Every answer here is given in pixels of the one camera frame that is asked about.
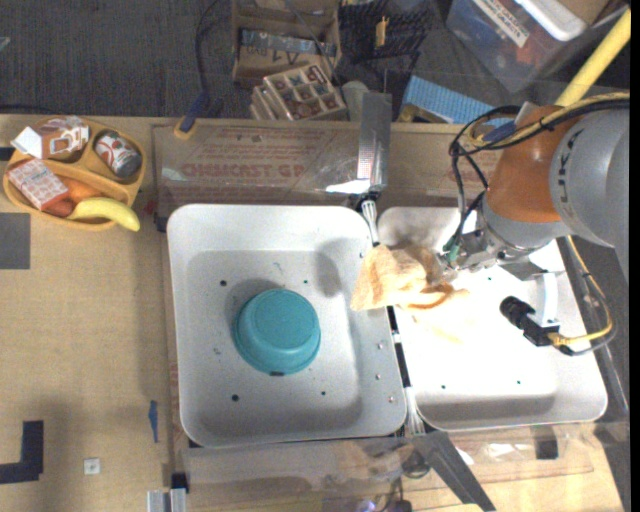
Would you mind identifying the white and orange carton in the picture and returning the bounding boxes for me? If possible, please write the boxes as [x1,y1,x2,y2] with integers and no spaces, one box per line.
[9,115,91,161]

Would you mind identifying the orange carrot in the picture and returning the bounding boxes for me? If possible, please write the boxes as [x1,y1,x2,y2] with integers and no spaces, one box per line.
[43,176,104,218]

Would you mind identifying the white plastic tray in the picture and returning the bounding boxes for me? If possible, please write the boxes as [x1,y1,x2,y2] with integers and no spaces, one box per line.
[165,203,409,448]
[375,206,610,433]

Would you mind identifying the brown cardboard board red print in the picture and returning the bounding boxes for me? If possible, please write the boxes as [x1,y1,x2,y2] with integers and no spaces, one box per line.
[151,118,597,504]

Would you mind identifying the teal bowl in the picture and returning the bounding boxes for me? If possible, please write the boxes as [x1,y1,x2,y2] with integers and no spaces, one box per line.
[232,287,323,377]

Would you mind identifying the red and white can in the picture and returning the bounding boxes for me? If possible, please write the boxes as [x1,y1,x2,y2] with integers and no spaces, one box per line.
[93,130,143,179]

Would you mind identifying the red and white packet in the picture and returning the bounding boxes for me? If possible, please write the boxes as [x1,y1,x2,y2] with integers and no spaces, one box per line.
[6,158,71,212]

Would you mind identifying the orange divided plate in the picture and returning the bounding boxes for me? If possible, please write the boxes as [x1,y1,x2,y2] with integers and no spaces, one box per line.
[2,115,148,233]

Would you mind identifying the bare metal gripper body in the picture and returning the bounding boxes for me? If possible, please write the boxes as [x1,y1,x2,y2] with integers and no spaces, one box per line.
[437,230,511,275]

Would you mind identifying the yellow banana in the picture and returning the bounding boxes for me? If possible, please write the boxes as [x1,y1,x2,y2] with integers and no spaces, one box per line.
[66,196,142,233]

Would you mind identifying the black cylinder on white bracket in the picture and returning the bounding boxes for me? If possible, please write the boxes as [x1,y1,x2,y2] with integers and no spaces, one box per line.
[499,272,562,348]

